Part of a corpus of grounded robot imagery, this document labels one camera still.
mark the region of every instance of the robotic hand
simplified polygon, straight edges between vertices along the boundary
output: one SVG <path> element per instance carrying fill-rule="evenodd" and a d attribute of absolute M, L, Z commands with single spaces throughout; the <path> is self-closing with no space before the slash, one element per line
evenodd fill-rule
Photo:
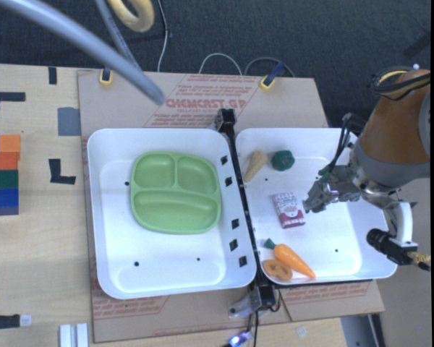
<path fill-rule="evenodd" d="M 390 85 L 386 83 L 398 77 Z M 360 197 L 382 209 L 395 233 L 372 229 L 367 242 L 398 265 L 414 264 L 430 270 L 430 256 L 417 252 L 412 241 L 409 202 L 394 199 L 399 187 L 414 179 L 430 177 L 430 72 L 390 68 L 373 77 L 373 92 L 381 96 L 361 135 L 349 142 L 353 115 L 343 118 L 338 149 L 333 160 L 319 171 L 303 201 L 308 213 L 325 210 L 332 202 L 355 202 Z M 346 166 L 336 161 L 345 147 L 352 150 Z"/>

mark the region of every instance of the blue block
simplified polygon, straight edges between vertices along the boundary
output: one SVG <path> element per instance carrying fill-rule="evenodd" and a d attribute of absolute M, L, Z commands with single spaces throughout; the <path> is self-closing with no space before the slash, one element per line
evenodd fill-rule
<path fill-rule="evenodd" d="M 16 188 L 0 189 L 0 215 L 18 215 L 19 212 L 19 190 Z"/>

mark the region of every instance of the white tray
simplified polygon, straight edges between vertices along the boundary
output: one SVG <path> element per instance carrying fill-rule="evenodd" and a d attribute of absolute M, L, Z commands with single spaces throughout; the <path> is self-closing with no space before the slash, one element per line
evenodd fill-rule
<path fill-rule="evenodd" d="M 125 182 L 138 156 L 164 150 L 200 156 L 216 168 L 222 210 L 211 230 L 163 234 L 135 220 Z M 102 129 L 88 140 L 88 166 L 97 275 L 109 296 L 132 299 L 238 288 L 255 277 L 255 258 L 229 146 L 218 132 Z M 232 183 L 227 186 L 228 178 Z"/>
<path fill-rule="evenodd" d="M 237 136 L 239 163 L 244 173 L 252 153 L 259 149 L 269 155 L 268 163 L 245 184 L 256 244 L 261 263 L 273 258 L 273 251 L 263 244 L 271 238 L 286 244 L 316 273 L 315 280 L 294 273 L 290 281 L 268 276 L 281 285 L 328 283 L 348 280 L 386 278 L 397 265 L 377 252 L 366 241 L 372 228 L 387 231 L 383 212 L 364 200 L 333 203 L 320 213 L 305 214 L 302 201 L 307 199 L 318 171 L 331 162 L 339 141 L 340 129 L 246 129 Z M 271 156 L 278 150 L 290 150 L 294 165 L 280 172 L 271 167 Z M 346 164 L 346 148 L 338 164 Z M 281 227 L 271 196 L 293 192 L 302 208 L 306 224 Z"/>

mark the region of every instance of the light wood surface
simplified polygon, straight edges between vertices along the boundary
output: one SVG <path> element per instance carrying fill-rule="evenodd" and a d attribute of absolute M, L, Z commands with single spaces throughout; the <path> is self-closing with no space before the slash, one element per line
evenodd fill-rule
<path fill-rule="evenodd" d="M 58 136 L 57 122 L 58 108 L 78 108 L 77 70 L 58 68 L 57 74 L 57 85 L 50 85 L 47 67 L 0 64 L 0 91 L 26 93 L 25 102 L 0 107 L 0 134 L 20 134 L 22 148 L 20 214 L 0 217 L 0 315 L 32 316 L 30 327 L 0 330 L 0 346 L 57 346 L 59 326 L 77 323 L 88 323 L 93 344 L 81 139 Z M 50 183 L 50 158 L 61 159 L 61 174 L 76 176 L 75 185 Z M 103 346 L 222 346 L 241 331 Z M 346 342 L 340 319 L 328 319 L 261 325 L 258 346 Z"/>

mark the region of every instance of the colored block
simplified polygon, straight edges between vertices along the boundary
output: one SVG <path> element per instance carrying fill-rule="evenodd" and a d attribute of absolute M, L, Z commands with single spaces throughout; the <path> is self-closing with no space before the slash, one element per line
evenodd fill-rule
<path fill-rule="evenodd" d="M 19 135 L 0 135 L 0 152 L 17 152 L 20 159 L 21 137 Z"/>
<path fill-rule="evenodd" d="M 19 211 L 20 194 L 18 189 L 0 189 L 0 215 L 17 215 Z"/>
<path fill-rule="evenodd" d="M 0 152 L 0 170 L 17 170 L 16 152 Z"/>
<path fill-rule="evenodd" d="M 18 188 L 18 187 L 19 187 L 18 170 L 0 171 L 0 188 Z"/>

